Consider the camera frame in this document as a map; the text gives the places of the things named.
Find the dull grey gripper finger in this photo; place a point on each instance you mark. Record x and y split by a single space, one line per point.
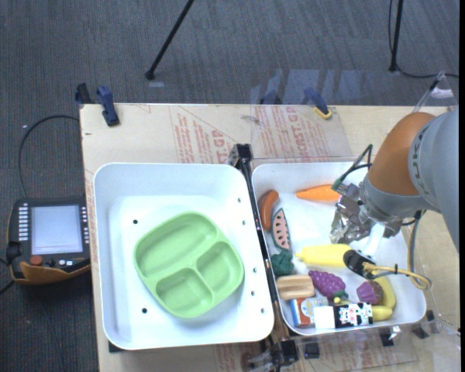
359 234
340 233

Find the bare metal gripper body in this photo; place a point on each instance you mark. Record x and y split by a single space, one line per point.
352 207

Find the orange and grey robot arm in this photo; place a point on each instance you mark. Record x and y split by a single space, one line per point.
434 161

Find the white plastic tray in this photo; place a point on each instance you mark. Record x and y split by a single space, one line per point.
317 223
116 285

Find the yellow toy mustard bottle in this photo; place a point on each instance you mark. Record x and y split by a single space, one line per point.
323 255

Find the orange toy carrot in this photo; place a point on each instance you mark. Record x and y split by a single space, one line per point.
319 194

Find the purple toy grapes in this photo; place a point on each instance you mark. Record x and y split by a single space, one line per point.
327 283

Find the toy watermelon slice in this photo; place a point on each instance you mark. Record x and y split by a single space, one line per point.
281 231

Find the green toy broccoli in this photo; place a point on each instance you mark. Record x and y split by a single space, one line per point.
282 264

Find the yellow banana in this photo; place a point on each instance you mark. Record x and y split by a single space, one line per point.
389 293

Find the tan toy bread bun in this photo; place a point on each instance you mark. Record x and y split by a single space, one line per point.
294 287

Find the red-brown toy sausage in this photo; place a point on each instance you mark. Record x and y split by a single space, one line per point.
266 207

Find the thin black rod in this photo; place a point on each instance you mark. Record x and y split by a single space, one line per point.
260 238

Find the white and black cow carton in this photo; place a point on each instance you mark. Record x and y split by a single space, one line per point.
350 315

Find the orange and white carton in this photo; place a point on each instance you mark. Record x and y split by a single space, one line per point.
300 313

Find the green divided plate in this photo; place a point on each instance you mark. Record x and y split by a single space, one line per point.
178 254

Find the brown cardboard board red print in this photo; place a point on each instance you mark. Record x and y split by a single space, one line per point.
159 138

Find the black cylinder on white bracket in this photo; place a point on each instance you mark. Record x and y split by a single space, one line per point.
356 262

